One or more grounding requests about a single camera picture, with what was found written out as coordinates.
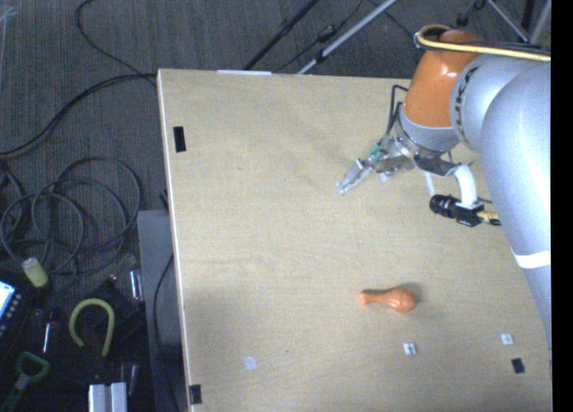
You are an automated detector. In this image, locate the yellow-green curved tube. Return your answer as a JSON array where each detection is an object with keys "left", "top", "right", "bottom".
[{"left": 67, "top": 297, "right": 116, "bottom": 358}]

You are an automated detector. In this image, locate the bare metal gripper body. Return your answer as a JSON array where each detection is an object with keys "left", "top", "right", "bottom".
[{"left": 371, "top": 132, "right": 449, "bottom": 177}]

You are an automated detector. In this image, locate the pale wood board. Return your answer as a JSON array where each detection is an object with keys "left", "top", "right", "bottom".
[{"left": 156, "top": 68, "right": 552, "bottom": 412}]

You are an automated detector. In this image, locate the green handled tool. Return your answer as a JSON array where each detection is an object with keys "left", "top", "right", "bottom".
[{"left": 0, "top": 351, "right": 51, "bottom": 412}]

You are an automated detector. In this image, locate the pale yellow small bottle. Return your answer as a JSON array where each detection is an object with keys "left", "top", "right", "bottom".
[{"left": 21, "top": 256, "right": 50, "bottom": 288}]

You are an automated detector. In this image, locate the black cylinder on white bracket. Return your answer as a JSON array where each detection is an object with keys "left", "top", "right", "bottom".
[{"left": 428, "top": 163, "right": 487, "bottom": 228}]

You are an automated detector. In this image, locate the grey metal tripod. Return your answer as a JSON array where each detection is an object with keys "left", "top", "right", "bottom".
[{"left": 296, "top": 0, "right": 552, "bottom": 76}]

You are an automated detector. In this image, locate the orange toy chicken drumstick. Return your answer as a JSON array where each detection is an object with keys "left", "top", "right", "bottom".
[{"left": 359, "top": 287, "right": 419, "bottom": 314}]

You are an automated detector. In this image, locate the black stand pole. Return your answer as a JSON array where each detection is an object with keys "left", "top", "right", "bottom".
[{"left": 243, "top": 0, "right": 367, "bottom": 71}]

